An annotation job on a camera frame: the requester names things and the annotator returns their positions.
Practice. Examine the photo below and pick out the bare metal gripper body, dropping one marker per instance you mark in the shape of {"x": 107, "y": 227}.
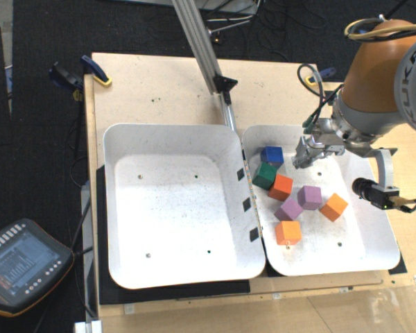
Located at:
{"x": 327, "y": 135}

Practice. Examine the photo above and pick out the pale wood board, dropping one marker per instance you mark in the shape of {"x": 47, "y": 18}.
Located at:
{"x": 166, "y": 89}

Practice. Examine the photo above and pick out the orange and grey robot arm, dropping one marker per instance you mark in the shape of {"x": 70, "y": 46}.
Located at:
{"x": 374, "y": 78}

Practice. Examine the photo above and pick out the dark orange cube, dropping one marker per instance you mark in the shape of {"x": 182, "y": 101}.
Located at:
{"x": 281, "y": 187}

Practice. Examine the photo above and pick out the green cube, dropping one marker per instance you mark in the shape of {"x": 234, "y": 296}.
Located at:
{"x": 264, "y": 175}

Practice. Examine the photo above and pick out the purple cube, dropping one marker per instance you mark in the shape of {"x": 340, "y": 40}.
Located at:
{"x": 288, "y": 209}
{"x": 310, "y": 197}

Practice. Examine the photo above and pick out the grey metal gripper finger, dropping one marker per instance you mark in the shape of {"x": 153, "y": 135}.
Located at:
{"x": 302, "y": 150}
{"x": 316, "y": 155}

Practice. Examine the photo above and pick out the white plastic tray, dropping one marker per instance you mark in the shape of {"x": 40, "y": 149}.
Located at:
{"x": 173, "y": 206}
{"x": 336, "y": 252}

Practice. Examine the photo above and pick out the blue cube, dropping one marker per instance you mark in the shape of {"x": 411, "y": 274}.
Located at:
{"x": 272, "y": 154}

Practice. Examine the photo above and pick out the black cylinder on white bracket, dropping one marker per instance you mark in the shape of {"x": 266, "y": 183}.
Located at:
{"x": 376, "y": 193}

